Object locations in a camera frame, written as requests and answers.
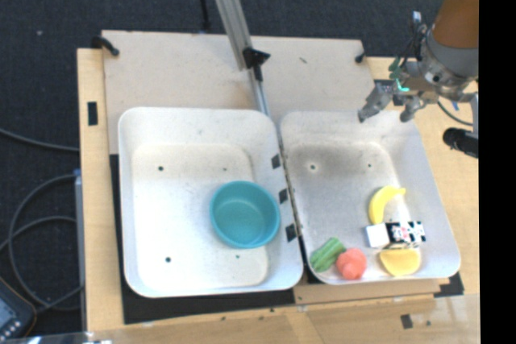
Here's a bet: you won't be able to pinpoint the teal bowl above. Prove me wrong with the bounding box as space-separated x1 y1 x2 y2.
208 180 282 250

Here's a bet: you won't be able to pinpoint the yellow banana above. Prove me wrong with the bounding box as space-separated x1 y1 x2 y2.
368 184 407 225

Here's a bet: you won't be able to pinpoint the orange-red toy fruit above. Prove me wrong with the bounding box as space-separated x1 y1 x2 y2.
335 247 368 281

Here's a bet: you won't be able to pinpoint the white plastic tray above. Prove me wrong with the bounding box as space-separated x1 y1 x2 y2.
117 106 305 299
278 109 462 287

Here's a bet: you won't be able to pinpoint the pale flat board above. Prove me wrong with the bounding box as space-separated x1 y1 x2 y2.
100 29 451 305

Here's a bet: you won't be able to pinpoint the black cylinder on white bracket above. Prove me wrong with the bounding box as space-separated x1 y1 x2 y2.
442 92 481 160

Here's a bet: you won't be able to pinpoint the green toy bean pods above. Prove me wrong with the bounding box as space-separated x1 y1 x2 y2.
309 237 347 274

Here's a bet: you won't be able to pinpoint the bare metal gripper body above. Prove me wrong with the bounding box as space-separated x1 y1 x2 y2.
373 60 475 106

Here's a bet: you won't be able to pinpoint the black and white carton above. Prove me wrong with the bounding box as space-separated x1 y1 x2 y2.
364 220 427 249

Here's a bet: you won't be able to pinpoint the yellow half-round slice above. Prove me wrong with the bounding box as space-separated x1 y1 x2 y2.
378 247 423 278

